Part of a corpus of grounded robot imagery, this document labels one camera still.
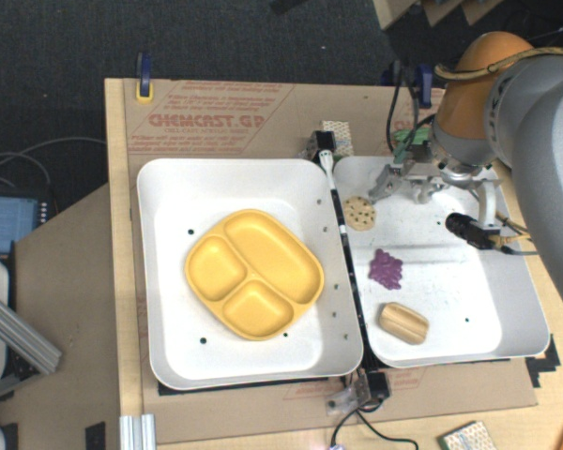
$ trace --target white tray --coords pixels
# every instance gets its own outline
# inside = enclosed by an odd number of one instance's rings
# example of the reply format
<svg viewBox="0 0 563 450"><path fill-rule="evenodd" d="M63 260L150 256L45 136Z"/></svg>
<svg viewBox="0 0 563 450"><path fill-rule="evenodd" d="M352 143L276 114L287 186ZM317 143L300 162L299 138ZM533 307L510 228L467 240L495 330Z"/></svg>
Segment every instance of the white tray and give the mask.
<svg viewBox="0 0 563 450"><path fill-rule="evenodd" d="M358 318L323 171L299 159L156 159L138 175L149 353L165 385L191 390L338 376L363 354ZM270 340L237 336L193 293L186 256L201 235L246 208L268 212L317 257L321 296Z"/></svg>
<svg viewBox="0 0 563 450"><path fill-rule="evenodd" d="M347 157L334 170L341 198L367 198L389 157ZM481 177L495 177L485 172ZM455 187L435 193L431 202L416 203L416 191L401 189L375 205L375 227L348 229L358 291L375 355L398 368L542 353L549 331L525 260L469 246L445 227L459 212L473 218L478 205ZM507 213L502 192L498 209ZM377 248L403 260L400 290L389 291L368 278ZM428 319L430 329L420 345L409 345L385 332L377 322L380 307L398 302Z"/></svg>

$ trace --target wooden table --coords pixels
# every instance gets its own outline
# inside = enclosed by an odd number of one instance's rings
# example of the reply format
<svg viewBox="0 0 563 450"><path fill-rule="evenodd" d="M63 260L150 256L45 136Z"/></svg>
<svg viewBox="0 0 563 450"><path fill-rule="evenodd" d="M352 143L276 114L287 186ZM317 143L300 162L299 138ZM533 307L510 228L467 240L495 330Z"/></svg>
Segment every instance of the wooden table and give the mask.
<svg viewBox="0 0 563 450"><path fill-rule="evenodd" d="M129 172L125 130L124 88L121 80L106 81L106 112L111 187L111 218L113 225L114 293L116 308L116 340L118 349L119 404L122 415L144 413L138 343L137 308L133 272L132 234L129 220ZM323 94L325 87L320 87ZM338 97L335 89L333 97ZM510 204L511 215L521 220L514 201L509 174L503 191ZM418 420L380 424L377 427L390 436L404 436L418 442L419 448L438 448L437 437L474 420L481 420L489 429L497 448L556 450L563 438L563 303L538 257L527 258L538 289L547 322L554 335L561 366L553 373L541 374L537 390L539 405L532 408L447 415ZM210 442L186 442L161 445L167 450L182 449L287 449L327 448L333 428L256 435ZM380 448L382 443L363 425L342 429L340 442L347 448ZM402 444L383 443L384 448L408 448Z"/></svg>

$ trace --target yellow cable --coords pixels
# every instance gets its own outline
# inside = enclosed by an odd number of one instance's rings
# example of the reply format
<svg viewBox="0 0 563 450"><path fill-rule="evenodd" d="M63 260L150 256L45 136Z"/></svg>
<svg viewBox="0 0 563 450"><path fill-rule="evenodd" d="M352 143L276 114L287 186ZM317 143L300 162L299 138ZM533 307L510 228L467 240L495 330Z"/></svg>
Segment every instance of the yellow cable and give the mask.
<svg viewBox="0 0 563 450"><path fill-rule="evenodd" d="M490 75L496 73L498 70L511 65L515 62L519 62L524 58L530 58L538 55L563 55L562 47L540 47L537 49L525 50L523 52L516 53L514 55L503 58L498 62L490 64L486 68L480 68L478 70L450 70L447 67L438 64L434 68L434 73L436 76L443 80L448 81L467 81L475 80L485 75Z"/></svg>

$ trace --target cookie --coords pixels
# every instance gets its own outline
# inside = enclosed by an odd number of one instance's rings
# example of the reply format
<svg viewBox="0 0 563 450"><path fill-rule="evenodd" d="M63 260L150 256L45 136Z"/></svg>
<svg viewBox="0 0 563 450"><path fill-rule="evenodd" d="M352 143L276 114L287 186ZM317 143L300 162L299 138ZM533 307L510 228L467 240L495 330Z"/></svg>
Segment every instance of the cookie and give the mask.
<svg viewBox="0 0 563 450"><path fill-rule="evenodd" d="M375 209L363 197L351 197L342 203L344 220L351 229L359 232L370 230L375 225Z"/></svg>

